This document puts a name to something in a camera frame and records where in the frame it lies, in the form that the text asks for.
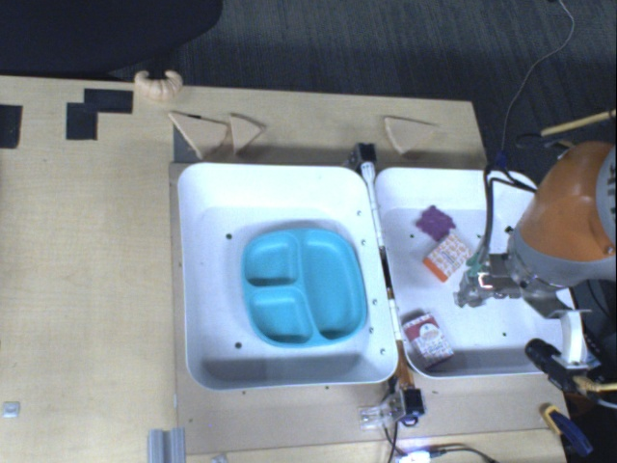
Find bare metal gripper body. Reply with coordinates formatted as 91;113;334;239
477;253;576;318

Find white plastic tray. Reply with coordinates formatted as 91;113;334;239
175;161;401;392
374;166;580;380

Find orange and white carton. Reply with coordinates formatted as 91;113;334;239
421;231;474;285

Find red and white carton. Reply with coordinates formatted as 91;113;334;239
400;311;456;371

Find purple grapes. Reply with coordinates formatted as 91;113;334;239
415;204;457;242

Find thin black and white rod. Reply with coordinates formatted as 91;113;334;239
360;160;405;342

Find blue divided plate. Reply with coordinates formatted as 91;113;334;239
240;228;369;354

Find tan croissant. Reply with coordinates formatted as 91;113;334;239
133;68;185;102

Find black cylinder on white bracket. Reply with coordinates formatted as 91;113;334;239
523;308;602;395

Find black block with thin wires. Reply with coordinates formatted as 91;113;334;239
348;141;378;168
401;386;428;426

